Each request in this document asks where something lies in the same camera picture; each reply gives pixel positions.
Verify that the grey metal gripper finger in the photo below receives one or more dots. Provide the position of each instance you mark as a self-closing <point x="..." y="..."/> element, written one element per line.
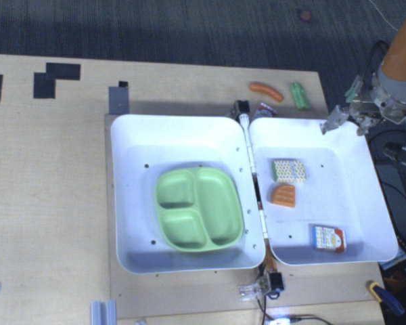
<point x="365" y="125"/>
<point x="335" y="118"/>

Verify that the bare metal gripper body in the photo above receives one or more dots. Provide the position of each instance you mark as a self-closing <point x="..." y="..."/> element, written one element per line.
<point x="387" y="108"/>

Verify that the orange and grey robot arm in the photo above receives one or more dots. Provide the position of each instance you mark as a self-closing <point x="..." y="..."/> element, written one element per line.
<point x="402" y="56"/>

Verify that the green bottle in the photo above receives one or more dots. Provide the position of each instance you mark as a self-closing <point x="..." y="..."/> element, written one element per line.
<point x="299" y="96"/>

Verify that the red and silver packet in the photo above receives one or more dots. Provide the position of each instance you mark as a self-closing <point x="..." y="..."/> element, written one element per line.
<point x="265" y="111"/>

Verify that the white plastic tray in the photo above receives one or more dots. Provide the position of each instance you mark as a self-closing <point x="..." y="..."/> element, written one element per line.
<point x="352" y="195"/>
<point x="138" y="215"/>

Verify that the orange sausage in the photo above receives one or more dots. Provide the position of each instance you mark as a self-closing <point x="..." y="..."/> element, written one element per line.
<point x="265" y="90"/>

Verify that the orange biscuit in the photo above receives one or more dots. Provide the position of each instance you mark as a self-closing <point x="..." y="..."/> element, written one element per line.
<point x="284" y="196"/>

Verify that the thin black and white rod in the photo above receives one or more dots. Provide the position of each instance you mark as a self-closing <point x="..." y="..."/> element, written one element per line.
<point x="253" y="168"/>

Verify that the red and blue carton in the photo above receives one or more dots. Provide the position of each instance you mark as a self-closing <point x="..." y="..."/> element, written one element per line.
<point x="330" y="238"/>

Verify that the green divided plate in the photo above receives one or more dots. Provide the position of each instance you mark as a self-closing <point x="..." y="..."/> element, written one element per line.
<point x="220" y="208"/>

